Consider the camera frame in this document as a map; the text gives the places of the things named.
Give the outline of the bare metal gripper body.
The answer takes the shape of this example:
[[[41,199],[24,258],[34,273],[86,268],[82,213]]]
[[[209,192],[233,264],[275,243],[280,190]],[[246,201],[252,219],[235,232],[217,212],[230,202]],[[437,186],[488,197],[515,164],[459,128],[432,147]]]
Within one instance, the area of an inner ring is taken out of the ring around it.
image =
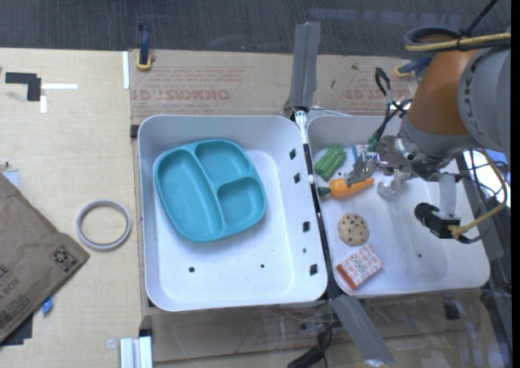
[[[432,180],[433,176],[441,173],[449,163],[449,159],[433,158],[411,145],[408,151],[398,136],[386,135],[376,145],[378,160],[381,168],[401,171],[423,180]]]

